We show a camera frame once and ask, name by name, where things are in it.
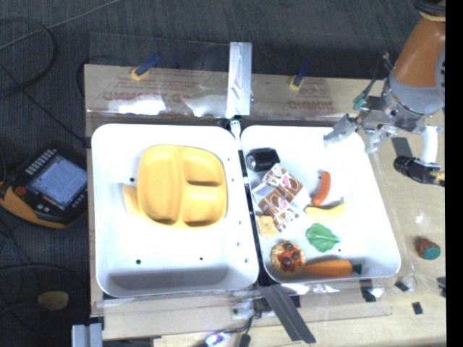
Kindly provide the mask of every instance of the wooden surface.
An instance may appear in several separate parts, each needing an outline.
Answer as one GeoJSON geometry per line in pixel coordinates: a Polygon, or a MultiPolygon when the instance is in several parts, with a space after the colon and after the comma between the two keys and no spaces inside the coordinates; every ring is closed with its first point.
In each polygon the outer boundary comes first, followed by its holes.
{"type": "MultiPolygon", "coordinates": [[[[339,115],[351,113],[352,99],[369,83],[367,80],[326,79],[333,102],[333,111],[339,115]]],[[[86,78],[86,93],[92,80],[86,78]]],[[[377,82],[372,95],[381,93],[382,82],[377,82]]],[[[436,114],[431,124],[443,126],[443,116],[436,114]]],[[[88,124],[91,130],[95,124],[88,124]]],[[[420,156],[421,138],[407,137],[416,156],[420,156]]],[[[444,135],[440,135],[437,162],[445,167],[444,135]]],[[[380,146],[370,156],[391,226],[402,256],[402,267],[397,277],[383,285],[381,302],[365,304],[358,300],[332,304],[327,298],[320,305],[308,305],[305,320],[317,339],[317,346],[445,346],[446,299],[440,294],[437,277],[445,277],[445,189],[426,186],[397,173],[393,166],[395,151],[391,141],[380,146]],[[428,237],[441,246],[441,256],[434,261],[419,258],[415,248],[418,236],[428,237]],[[401,291],[394,283],[399,279],[410,285],[410,291],[401,291]],[[412,304],[419,302],[422,314],[415,314],[412,304]]],[[[92,206],[91,155],[88,153],[90,195],[90,269],[92,304],[96,314],[104,313],[104,340],[127,339],[162,335],[154,346],[196,346],[205,336],[222,327],[237,327],[243,322],[232,320],[231,308],[220,296],[201,297],[186,307],[172,301],[164,303],[134,302],[123,307],[110,307],[101,302],[103,292],[95,279],[95,237],[92,206]]],[[[252,347],[298,346],[291,342],[275,317],[256,320],[250,330],[252,347]]],[[[238,346],[234,335],[221,346],[238,346]]]]}

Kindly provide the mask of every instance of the snack package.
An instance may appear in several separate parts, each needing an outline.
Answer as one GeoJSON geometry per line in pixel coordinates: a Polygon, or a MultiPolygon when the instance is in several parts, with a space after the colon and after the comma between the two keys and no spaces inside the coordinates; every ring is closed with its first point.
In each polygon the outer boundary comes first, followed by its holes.
{"type": "Polygon", "coordinates": [[[299,180],[291,175],[280,163],[275,163],[262,178],[262,182],[276,187],[283,198],[303,209],[310,202],[309,193],[299,180]]]}
{"type": "Polygon", "coordinates": [[[278,232],[281,233],[286,225],[299,217],[299,213],[291,207],[277,188],[264,183],[256,187],[252,193],[264,215],[272,217],[278,232]]]}

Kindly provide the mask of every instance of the yellow divided tray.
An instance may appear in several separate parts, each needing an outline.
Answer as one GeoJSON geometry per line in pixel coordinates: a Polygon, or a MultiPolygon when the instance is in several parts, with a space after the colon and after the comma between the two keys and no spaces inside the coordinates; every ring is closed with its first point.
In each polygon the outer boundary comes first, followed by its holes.
{"type": "Polygon", "coordinates": [[[123,186],[129,214],[172,227],[202,228],[226,211],[221,161],[197,147],[154,145],[140,159],[137,187],[123,186]]]}

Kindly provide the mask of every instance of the black connector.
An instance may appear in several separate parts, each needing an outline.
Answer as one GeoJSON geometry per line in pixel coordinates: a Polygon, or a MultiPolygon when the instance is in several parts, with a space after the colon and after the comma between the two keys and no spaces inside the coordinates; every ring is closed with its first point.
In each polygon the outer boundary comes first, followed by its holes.
{"type": "Polygon", "coordinates": [[[270,147],[253,149],[246,155],[246,166],[255,172],[269,171],[275,163],[280,163],[280,158],[270,147]]]}
{"type": "Polygon", "coordinates": [[[394,160],[394,168],[402,175],[421,184],[445,187],[445,173],[434,163],[423,163],[416,157],[399,156],[394,160]]]}
{"type": "Polygon", "coordinates": [[[239,340],[239,347],[248,347],[251,343],[251,337],[248,334],[243,334],[239,340]]]}

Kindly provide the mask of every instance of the blue clamp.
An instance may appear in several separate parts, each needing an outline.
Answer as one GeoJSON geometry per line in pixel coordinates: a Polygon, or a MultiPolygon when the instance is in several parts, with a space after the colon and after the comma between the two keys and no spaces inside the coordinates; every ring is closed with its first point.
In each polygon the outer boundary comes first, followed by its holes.
{"type": "Polygon", "coordinates": [[[140,81],[142,78],[148,76],[149,69],[154,67],[162,60],[162,54],[156,53],[152,55],[147,61],[143,62],[140,66],[132,70],[132,78],[134,80],[140,81]]]}
{"type": "Polygon", "coordinates": [[[305,72],[307,72],[307,69],[309,68],[309,63],[309,61],[304,61],[298,73],[295,76],[293,76],[293,78],[291,79],[291,83],[289,84],[289,88],[291,88],[291,90],[298,91],[301,88],[305,72]]]}

